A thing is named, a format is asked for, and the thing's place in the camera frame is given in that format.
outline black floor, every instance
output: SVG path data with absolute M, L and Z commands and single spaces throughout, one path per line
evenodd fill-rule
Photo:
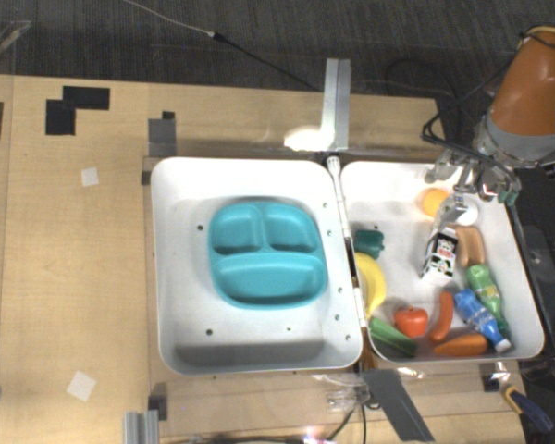
M 354 93 L 428 95 L 445 104 L 452 96 L 440 92 L 460 95 L 486 79 L 508 60 L 519 33 L 555 24 L 555 0 L 130 1 L 0 0 L 0 30 L 12 20 L 32 23 L 0 72 L 306 91 L 322 90 L 326 58 L 340 57 L 351 60 Z M 218 32 L 295 77 L 177 22 Z M 459 125 L 446 120 L 447 135 L 468 141 L 489 102 L 476 95 Z M 524 189 L 519 215 L 540 229 L 555 269 L 555 181 L 526 173 Z M 551 298 L 555 282 L 540 288 Z M 552 372 L 527 374 L 527 387 L 555 416 L 555 362 L 545 363 Z

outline bottle cap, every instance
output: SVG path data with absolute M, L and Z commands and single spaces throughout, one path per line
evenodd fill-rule
M 494 345 L 496 351 L 498 353 L 504 353 L 505 351 L 507 351 L 510 347 L 512 346 L 512 344 L 510 343 L 509 340 L 507 339 L 502 339 L 500 340 L 497 344 Z

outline teal plate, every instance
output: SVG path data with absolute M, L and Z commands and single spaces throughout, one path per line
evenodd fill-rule
M 235 306 L 301 306 L 327 285 L 315 222 L 286 203 L 236 203 L 220 209 L 210 224 L 208 253 L 216 291 Z

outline white paper square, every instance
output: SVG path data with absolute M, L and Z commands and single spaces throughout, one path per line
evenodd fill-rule
M 74 375 L 74 378 L 72 378 L 66 391 L 73 397 L 86 402 L 91 397 L 95 385 L 95 379 L 78 371 Z
M 99 172 L 96 167 L 87 167 L 82 170 L 82 186 L 88 188 L 99 183 Z

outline green bottle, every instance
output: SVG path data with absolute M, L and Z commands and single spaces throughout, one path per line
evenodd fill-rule
M 508 323 L 501 313 L 500 290 L 491 280 L 489 268 L 485 265 L 473 265 L 466 270 L 466 278 L 471 290 L 478 300 L 493 314 L 498 322 L 499 332 L 507 337 Z

